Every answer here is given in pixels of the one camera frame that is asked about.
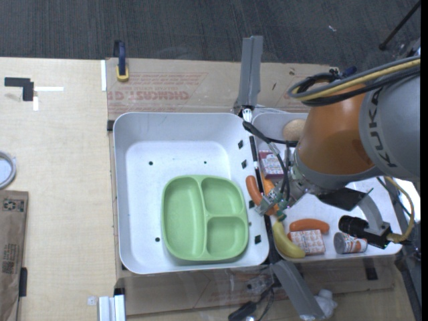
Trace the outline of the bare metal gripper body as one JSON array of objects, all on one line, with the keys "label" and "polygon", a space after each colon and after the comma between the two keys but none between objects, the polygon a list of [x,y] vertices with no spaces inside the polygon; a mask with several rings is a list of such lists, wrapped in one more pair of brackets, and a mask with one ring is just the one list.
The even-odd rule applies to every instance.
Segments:
[{"label": "bare metal gripper body", "polygon": [[297,203],[305,194],[317,195],[322,189],[309,181],[297,165],[290,167],[287,176],[274,185],[271,190],[272,201],[279,210],[285,210]]}]

